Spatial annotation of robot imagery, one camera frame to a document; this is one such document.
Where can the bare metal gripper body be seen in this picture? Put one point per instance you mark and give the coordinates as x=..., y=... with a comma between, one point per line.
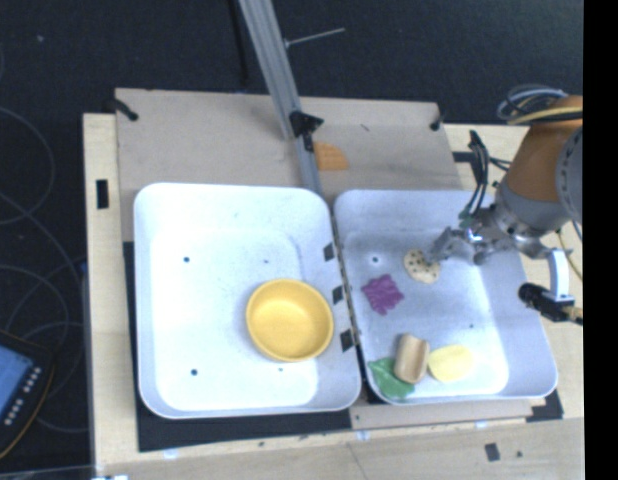
x=491, y=228

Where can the white plastic tray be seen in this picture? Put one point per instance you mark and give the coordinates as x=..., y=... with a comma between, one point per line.
x=214, y=308
x=454, y=318

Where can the yellow round toy food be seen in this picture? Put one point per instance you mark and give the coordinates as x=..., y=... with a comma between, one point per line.
x=451, y=364

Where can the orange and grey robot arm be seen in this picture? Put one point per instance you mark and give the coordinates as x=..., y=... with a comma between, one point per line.
x=536, y=168

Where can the tan bread roll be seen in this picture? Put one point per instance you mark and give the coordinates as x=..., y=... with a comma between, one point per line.
x=410, y=358

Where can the black cylinder on white bracket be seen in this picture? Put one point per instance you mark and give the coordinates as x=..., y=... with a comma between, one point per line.
x=556, y=288

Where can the purple grapes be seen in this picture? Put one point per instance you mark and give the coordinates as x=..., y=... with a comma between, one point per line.
x=382, y=294

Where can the beige chocolate chip biscuit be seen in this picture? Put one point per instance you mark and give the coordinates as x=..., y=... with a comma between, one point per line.
x=418, y=268

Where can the yellow bowl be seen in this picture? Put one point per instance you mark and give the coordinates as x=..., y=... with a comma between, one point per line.
x=289, y=320

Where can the green lettuce leaf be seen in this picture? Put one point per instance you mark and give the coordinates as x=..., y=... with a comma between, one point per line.
x=389, y=380

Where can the brown cardboard board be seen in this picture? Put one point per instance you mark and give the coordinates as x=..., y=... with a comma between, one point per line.
x=209, y=143

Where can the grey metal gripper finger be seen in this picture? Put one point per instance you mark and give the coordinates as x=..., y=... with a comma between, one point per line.
x=443, y=242
x=489, y=252

